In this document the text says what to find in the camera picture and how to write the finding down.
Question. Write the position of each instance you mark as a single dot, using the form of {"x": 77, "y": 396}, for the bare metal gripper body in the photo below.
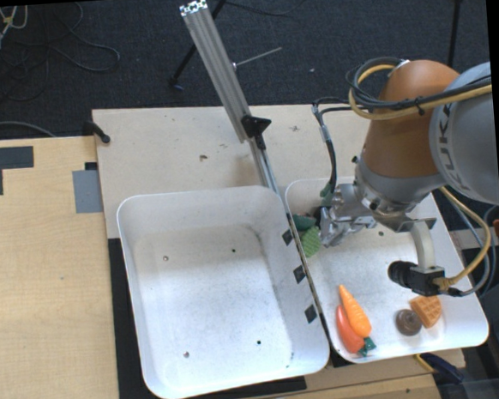
{"x": 349, "y": 206}

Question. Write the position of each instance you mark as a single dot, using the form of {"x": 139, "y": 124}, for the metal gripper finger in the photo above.
{"x": 325, "y": 222}
{"x": 336, "y": 238}

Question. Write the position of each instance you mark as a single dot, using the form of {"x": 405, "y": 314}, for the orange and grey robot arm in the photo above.
{"x": 404, "y": 139}

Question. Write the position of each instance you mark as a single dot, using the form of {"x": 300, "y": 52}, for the dark green toy vegetable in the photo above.
{"x": 303, "y": 221}

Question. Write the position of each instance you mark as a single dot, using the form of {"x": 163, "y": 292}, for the light green bumpy toy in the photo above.
{"x": 311, "y": 242}

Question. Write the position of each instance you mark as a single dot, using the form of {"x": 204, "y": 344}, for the white plastic tray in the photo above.
{"x": 214, "y": 292}
{"x": 366, "y": 262}

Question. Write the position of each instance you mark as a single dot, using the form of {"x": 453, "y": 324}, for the orange carrot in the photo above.
{"x": 355, "y": 313}

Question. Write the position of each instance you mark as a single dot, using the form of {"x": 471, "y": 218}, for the red chili pepper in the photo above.
{"x": 346, "y": 333}

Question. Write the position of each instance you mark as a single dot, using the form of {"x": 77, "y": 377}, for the brown round biscuit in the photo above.
{"x": 408, "y": 322}

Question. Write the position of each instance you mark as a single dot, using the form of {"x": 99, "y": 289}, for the orange waffle piece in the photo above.
{"x": 426, "y": 309}

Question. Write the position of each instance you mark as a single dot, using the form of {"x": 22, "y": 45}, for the pale wood board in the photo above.
{"x": 164, "y": 158}

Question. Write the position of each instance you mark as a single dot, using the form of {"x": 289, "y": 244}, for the black cylinder on white bracket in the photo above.
{"x": 425, "y": 277}

